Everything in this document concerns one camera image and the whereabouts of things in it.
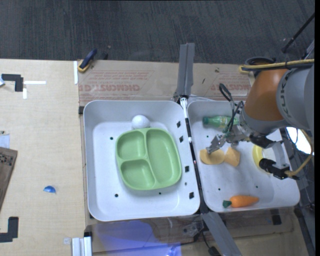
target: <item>white ball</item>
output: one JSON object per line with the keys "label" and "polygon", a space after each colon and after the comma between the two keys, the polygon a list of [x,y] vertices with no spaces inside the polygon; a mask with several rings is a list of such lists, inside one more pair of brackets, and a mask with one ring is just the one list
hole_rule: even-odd
{"label": "white ball", "polygon": [[150,127],[150,121],[144,115],[138,114],[131,121],[132,129],[142,129]]}

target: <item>green bottle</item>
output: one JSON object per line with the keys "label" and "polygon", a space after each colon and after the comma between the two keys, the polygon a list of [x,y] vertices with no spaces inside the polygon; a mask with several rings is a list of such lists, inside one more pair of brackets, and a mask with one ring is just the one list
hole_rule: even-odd
{"label": "green bottle", "polygon": [[[231,119],[231,116],[226,116],[226,115],[216,115],[216,116],[212,116],[212,117],[205,116],[202,119],[202,123],[204,125],[212,125],[214,127],[223,129],[229,123],[230,119]],[[235,117],[233,119],[233,124],[237,125],[238,123],[239,123],[239,121]]]}

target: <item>orange carrot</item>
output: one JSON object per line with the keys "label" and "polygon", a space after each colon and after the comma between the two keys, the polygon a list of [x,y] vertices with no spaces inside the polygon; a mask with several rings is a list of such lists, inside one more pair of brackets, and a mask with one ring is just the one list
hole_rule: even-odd
{"label": "orange carrot", "polygon": [[229,201],[224,200],[222,205],[224,208],[227,208],[228,206],[231,206],[233,208],[238,208],[238,207],[246,207],[246,206],[253,205],[258,201],[259,201],[259,198],[256,196],[239,194],[239,195],[232,196]]}

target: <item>divided green plate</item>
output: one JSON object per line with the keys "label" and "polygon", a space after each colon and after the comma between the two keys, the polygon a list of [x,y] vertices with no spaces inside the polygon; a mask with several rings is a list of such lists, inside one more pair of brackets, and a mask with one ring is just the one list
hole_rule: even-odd
{"label": "divided green plate", "polygon": [[122,133],[116,140],[115,155],[123,182],[134,190],[169,187],[182,175],[177,146],[164,129]]}

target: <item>orange-brown cylinder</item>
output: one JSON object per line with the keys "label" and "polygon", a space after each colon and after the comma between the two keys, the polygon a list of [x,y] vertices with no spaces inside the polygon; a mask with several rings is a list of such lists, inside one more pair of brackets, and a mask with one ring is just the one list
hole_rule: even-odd
{"label": "orange-brown cylinder", "polygon": [[244,109],[247,115],[260,121],[280,121],[283,116],[277,107],[277,88],[287,69],[261,71],[249,92]]}

